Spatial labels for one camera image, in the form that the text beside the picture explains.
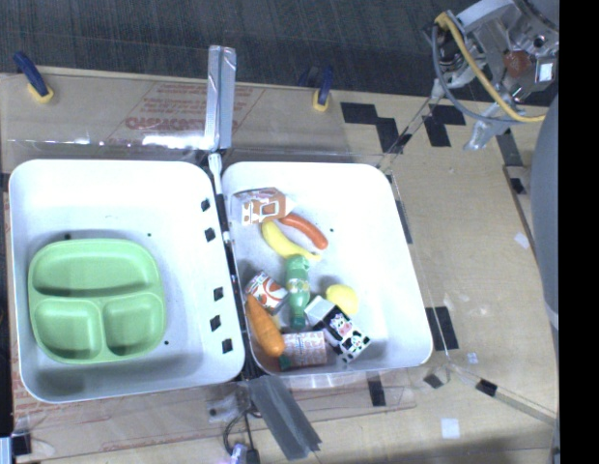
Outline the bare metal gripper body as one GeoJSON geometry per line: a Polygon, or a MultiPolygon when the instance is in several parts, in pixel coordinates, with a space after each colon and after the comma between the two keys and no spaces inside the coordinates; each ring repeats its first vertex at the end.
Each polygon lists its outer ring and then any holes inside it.
{"type": "Polygon", "coordinates": [[[488,7],[473,31],[493,83],[516,102],[556,78],[559,0],[481,0],[488,7]]]}

